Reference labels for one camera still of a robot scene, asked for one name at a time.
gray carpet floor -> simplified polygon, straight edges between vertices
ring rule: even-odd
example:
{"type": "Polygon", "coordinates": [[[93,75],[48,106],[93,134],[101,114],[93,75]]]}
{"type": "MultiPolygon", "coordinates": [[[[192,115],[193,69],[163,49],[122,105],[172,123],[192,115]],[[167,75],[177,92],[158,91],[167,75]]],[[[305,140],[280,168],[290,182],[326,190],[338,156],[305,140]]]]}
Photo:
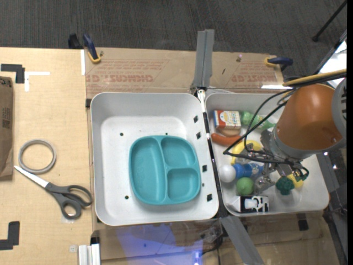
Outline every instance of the gray carpet floor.
{"type": "Polygon", "coordinates": [[[347,6],[319,41],[311,37],[344,0],[0,0],[0,46],[68,48],[71,33],[97,47],[196,50],[289,57],[288,76],[312,74],[347,27],[347,6]]]}

green ball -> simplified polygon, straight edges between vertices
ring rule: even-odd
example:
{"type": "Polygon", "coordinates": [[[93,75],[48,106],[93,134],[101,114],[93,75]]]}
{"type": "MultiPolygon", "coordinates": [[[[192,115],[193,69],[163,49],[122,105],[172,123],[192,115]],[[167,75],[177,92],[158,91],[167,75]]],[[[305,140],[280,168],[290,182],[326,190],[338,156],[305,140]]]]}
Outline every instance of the green ball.
{"type": "Polygon", "coordinates": [[[251,195],[254,191],[254,182],[248,177],[242,177],[237,181],[238,195],[251,195]]]}

blue clamp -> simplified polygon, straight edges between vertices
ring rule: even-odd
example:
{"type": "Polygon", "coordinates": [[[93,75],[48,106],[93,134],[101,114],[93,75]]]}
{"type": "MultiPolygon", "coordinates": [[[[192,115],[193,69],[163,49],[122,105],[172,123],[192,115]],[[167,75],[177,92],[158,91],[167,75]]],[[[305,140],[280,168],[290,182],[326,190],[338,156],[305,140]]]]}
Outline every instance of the blue clamp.
{"type": "Polygon", "coordinates": [[[287,66],[293,65],[293,59],[286,58],[286,57],[275,57],[275,58],[265,58],[265,64],[267,67],[275,67],[276,65],[281,65],[282,71],[287,66]]]}
{"type": "Polygon", "coordinates": [[[87,33],[83,34],[83,43],[84,43],[84,46],[88,48],[88,57],[90,58],[90,60],[93,63],[99,63],[100,56],[97,54],[93,41],[87,33]]]}

cardboard sheet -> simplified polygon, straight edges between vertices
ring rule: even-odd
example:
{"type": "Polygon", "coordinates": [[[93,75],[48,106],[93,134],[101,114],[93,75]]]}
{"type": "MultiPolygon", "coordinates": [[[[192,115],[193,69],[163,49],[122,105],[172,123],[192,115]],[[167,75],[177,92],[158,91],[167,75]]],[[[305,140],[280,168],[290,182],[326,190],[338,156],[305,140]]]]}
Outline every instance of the cardboard sheet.
{"type": "MultiPolygon", "coordinates": [[[[189,92],[194,79],[194,51],[97,48],[97,52],[102,54],[100,63],[85,58],[88,99],[101,92],[189,92]]],[[[254,93],[266,84],[281,85],[280,66],[267,67],[268,57],[272,56],[213,52],[210,87],[254,93]]]]}

white plastic tray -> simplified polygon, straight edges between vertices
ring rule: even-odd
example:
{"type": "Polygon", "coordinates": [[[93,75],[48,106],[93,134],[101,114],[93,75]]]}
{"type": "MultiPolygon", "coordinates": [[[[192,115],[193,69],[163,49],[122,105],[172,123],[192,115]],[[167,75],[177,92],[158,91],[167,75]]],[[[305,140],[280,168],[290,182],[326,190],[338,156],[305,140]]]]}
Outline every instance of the white plastic tray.
{"type": "MultiPolygon", "coordinates": [[[[206,99],[206,109],[210,123],[210,132],[215,132],[215,126],[213,124],[214,110],[247,110],[254,113],[258,109],[259,105],[269,96],[270,94],[236,93],[215,93],[208,96],[206,99]]],[[[266,106],[260,111],[260,115],[266,115],[270,112],[275,107],[278,99],[279,97],[268,102],[268,104],[266,104],[266,106]]],[[[278,111],[270,119],[275,123],[280,115],[281,111],[278,111]]],[[[242,134],[244,134],[245,131],[246,129],[242,128],[242,134]]],[[[248,136],[248,140],[256,140],[257,142],[260,142],[260,134],[258,132],[253,132],[248,136]]],[[[231,156],[223,154],[226,147],[220,146],[216,143],[212,143],[212,146],[218,169],[222,165],[230,165],[231,156]]],[[[270,210],[265,213],[238,213],[229,208],[227,204],[231,203],[237,196],[236,184],[234,182],[221,182],[222,198],[227,210],[235,216],[269,215],[323,210],[329,203],[329,194],[317,157],[313,155],[305,159],[303,161],[303,165],[309,170],[309,176],[304,181],[303,186],[291,190],[290,195],[281,195],[275,186],[262,192],[262,195],[269,197],[270,210]]],[[[273,172],[270,174],[270,177],[274,182],[276,182],[280,178],[280,175],[277,172],[273,172]]]]}
{"type": "Polygon", "coordinates": [[[110,226],[210,219],[218,195],[200,102],[186,93],[101,93],[91,102],[95,211],[110,226]],[[129,179],[129,150],[143,136],[171,135],[196,150],[201,189],[173,205],[139,201],[129,179]]]}

